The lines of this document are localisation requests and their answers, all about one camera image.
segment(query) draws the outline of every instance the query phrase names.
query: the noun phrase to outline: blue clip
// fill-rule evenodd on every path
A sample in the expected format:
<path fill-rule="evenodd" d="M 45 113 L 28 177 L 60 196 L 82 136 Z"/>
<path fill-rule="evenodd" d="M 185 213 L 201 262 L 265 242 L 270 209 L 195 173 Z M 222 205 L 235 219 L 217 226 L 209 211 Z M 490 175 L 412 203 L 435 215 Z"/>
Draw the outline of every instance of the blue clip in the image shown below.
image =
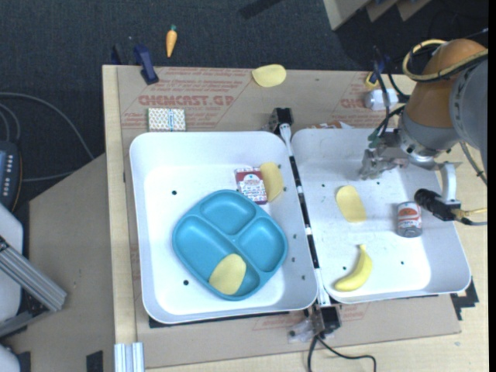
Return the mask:
<path fill-rule="evenodd" d="M 145 79 L 145 82 L 147 84 L 157 83 L 158 76 L 153 70 L 152 60 L 148 48 L 146 48 L 143 44 L 136 44 L 133 51 L 136 62 L 143 66 L 141 75 Z"/>

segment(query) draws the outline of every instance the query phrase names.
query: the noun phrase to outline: canned food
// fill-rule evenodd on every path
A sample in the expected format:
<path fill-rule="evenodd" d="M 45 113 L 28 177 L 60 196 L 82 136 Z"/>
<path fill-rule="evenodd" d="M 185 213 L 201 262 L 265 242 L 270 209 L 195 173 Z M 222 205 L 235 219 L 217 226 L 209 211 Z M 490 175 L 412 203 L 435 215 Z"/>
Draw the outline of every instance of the canned food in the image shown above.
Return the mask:
<path fill-rule="evenodd" d="M 422 217 L 419 205 L 414 201 L 402 202 L 398 205 L 398 235 L 411 238 L 421 234 Z"/>

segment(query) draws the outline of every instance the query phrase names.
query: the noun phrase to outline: blue divided plate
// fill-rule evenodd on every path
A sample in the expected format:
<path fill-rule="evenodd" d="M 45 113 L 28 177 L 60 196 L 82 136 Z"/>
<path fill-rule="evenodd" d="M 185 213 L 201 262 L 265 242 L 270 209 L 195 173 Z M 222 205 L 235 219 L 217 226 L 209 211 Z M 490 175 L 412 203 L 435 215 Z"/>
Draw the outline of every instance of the blue divided plate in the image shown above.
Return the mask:
<path fill-rule="evenodd" d="M 218 296 L 248 298 L 274 275 L 288 253 L 279 225 L 259 205 L 234 190 L 220 190 L 203 198 L 177 223 L 172 246 L 182 263 Z M 235 294 L 215 289 L 208 279 L 231 253 L 246 263 L 243 282 Z"/>

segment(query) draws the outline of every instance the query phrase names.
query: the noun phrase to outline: toy banana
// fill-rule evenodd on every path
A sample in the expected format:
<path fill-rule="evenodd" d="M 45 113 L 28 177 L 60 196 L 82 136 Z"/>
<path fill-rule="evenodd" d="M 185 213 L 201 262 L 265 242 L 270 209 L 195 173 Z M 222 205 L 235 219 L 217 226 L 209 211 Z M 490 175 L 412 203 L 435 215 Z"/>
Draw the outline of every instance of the toy banana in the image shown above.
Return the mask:
<path fill-rule="evenodd" d="M 360 257 L 354 270 L 334 284 L 337 291 L 355 291 L 367 281 L 372 272 L 372 259 L 365 250 L 365 245 L 360 245 Z"/>

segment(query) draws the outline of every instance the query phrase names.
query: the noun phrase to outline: toy carrot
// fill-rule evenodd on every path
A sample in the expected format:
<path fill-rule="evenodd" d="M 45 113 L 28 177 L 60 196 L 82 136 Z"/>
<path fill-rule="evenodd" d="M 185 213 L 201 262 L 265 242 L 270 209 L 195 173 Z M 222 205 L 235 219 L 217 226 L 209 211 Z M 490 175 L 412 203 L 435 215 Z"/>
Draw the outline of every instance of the toy carrot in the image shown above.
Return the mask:
<path fill-rule="evenodd" d="M 167 50 L 167 58 L 171 57 L 172 50 L 176 45 L 176 41 L 177 41 L 176 26 L 171 25 L 170 30 L 167 32 L 167 35 L 165 36 L 165 48 Z"/>

